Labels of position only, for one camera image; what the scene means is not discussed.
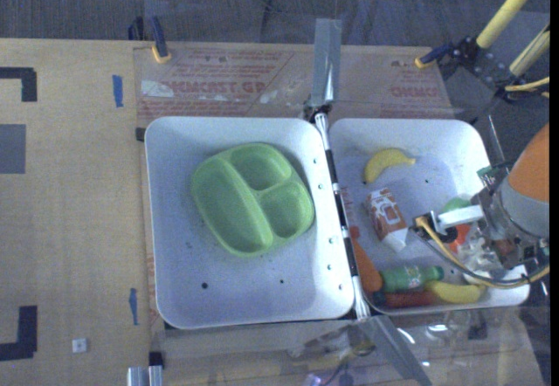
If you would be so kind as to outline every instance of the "white tray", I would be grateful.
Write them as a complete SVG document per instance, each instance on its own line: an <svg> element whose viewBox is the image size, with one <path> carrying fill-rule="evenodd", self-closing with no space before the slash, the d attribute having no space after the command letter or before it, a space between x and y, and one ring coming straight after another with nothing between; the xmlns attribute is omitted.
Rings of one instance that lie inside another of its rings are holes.
<svg viewBox="0 0 559 386"><path fill-rule="evenodd" d="M298 170L316 217L303 236L256 258L227 252L190 195L199 163L248 142L274 145ZM336 319L354 302L320 134L297 119L165 117L145 134L157 307L177 328Z"/></svg>
<svg viewBox="0 0 559 386"><path fill-rule="evenodd" d="M483 141L475 128L455 120L412 119L342 119L329 132L339 183L348 203L350 225L359 227L359 242L378 270L419 263L441 265L445 278L459 283L461 274L415 240L395 253L381 244L373 231L362 202L371 190L388 187L408 225L412 219L430 210L444 207L456 196L471 197L482 189L476 172L489 165ZM396 147L417 158L414 165L394 166L385 170L374 183L364 185L362 172L367 160L378 150ZM506 279L526 273L519 266ZM511 290L489 288L475 304L416 308L382 308L385 314L418 314L486 307L507 307L521 304L529 294L529 286Z"/></svg>

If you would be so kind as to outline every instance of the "banana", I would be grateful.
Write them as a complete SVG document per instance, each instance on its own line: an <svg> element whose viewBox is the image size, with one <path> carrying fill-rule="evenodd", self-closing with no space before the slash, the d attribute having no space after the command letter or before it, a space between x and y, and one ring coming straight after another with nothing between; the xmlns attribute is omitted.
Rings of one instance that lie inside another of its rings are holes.
<svg viewBox="0 0 559 386"><path fill-rule="evenodd" d="M481 285L455 285L440 280L427 282L424 288L440 300L452 304L472 304L480 300L481 294L486 291Z"/></svg>
<svg viewBox="0 0 559 386"><path fill-rule="evenodd" d="M367 162L363 172L363 179L366 183L374 182L383 170L397 164L414 164L415 158L409 158L399 148L385 148L376 152Z"/></svg>

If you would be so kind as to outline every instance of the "green divided plate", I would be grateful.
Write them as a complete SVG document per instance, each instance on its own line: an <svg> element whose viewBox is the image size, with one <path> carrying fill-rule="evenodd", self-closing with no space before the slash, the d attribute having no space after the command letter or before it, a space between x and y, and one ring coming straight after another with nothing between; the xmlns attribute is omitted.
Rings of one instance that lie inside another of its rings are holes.
<svg viewBox="0 0 559 386"><path fill-rule="evenodd" d="M191 192L219 243L240 257L283 245L314 221L307 187L269 144L244 144L208 158L194 172Z"/></svg>

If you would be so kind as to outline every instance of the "green bottle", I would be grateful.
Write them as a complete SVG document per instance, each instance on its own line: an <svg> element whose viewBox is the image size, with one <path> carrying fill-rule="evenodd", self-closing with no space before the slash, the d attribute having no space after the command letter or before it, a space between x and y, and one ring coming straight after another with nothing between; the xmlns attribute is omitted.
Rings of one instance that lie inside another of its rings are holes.
<svg viewBox="0 0 559 386"><path fill-rule="evenodd" d="M383 278L383 291L394 293L418 288L430 280L441 280L445 276L440 266L400 266L380 271Z"/></svg>

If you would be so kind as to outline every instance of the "gray square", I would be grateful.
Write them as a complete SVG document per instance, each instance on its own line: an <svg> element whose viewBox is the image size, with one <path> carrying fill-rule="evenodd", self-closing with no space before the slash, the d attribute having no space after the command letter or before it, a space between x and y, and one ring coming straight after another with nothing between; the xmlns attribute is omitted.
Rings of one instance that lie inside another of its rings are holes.
<svg viewBox="0 0 559 386"><path fill-rule="evenodd" d="M25 125L0 124L0 174L25 173Z"/></svg>

